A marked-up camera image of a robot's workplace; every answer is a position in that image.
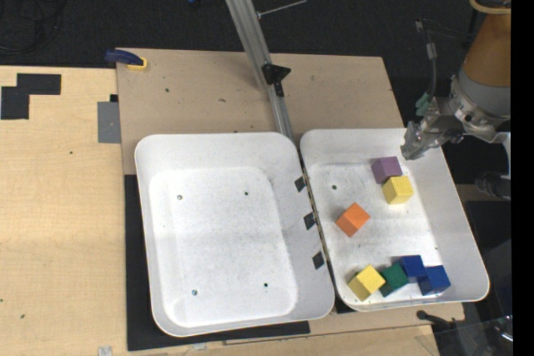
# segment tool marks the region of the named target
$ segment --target wooden table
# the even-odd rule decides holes
[[[131,51],[149,60],[147,70],[0,67],[0,86],[16,86],[18,73],[62,76],[60,95],[30,95],[28,120],[0,121],[0,355],[94,356],[106,346],[113,356],[200,348],[209,355],[427,355],[436,344],[418,308],[334,310],[302,337],[128,352],[123,176],[135,173],[135,141],[161,126],[274,130],[269,99],[255,88],[243,53]],[[272,57],[293,69],[285,92],[297,141],[312,128],[402,127],[380,58]],[[116,93],[123,143],[99,143],[97,103]],[[460,303],[425,310],[464,316]]]

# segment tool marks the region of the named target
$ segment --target white tray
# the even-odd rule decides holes
[[[401,155],[405,131],[313,130],[300,141],[336,290],[354,310],[477,301],[489,290],[486,269],[443,152],[435,148],[423,158],[406,161]],[[415,190],[406,203],[388,204],[372,173],[371,164],[389,156],[397,156]],[[370,219],[349,238],[335,220],[354,202]],[[416,283],[409,283],[385,298],[376,291],[363,302],[349,289],[348,281],[366,265],[380,271],[413,254],[419,254],[426,266],[444,265],[451,286],[441,294],[423,296]]]
[[[335,291],[294,144],[152,135],[135,151],[156,324],[189,336],[325,316]]]

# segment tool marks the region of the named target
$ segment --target green cube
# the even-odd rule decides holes
[[[383,297],[387,297],[393,291],[402,288],[409,280],[406,273],[398,263],[392,264],[380,272],[382,278],[385,279],[384,285],[380,287],[380,293]]]

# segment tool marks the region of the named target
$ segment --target black clamp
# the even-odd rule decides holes
[[[283,97],[284,89],[282,88],[282,80],[290,74],[291,69],[267,63],[262,66],[261,71],[264,73],[267,84],[275,86],[276,95]]]

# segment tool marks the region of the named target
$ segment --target cube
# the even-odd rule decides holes
[[[385,279],[385,283],[380,287],[380,293],[383,297],[387,297],[390,293],[409,283],[408,276],[399,263],[393,263],[390,267],[382,270],[380,274]]]
[[[420,255],[406,255],[397,263],[402,267],[410,283],[418,283],[426,277],[426,268]]]
[[[401,165],[397,156],[390,156],[388,158],[379,158],[370,166],[375,175],[377,184],[383,184],[389,177],[399,177],[402,175]]]
[[[350,238],[364,226],[369,218],[370,215],[358,203],[352,203],[352,205],[350,205],[349,208],[335,220],[335,223]]]
[[[404,175],[402,177],[390,177],[382,186],[385,200],[389,204],[404,203],[414,194],[410,179]]]
[[[370,297],[383,284],[385,279],[370,264],[357,273],[348,283],[350,290],[356,294],[360,301]]]
[[[451,286],[443,266],[431,266],[426,268],[426,277],[418,281],[419,289],[423,295],[429,293],[442,293]]]

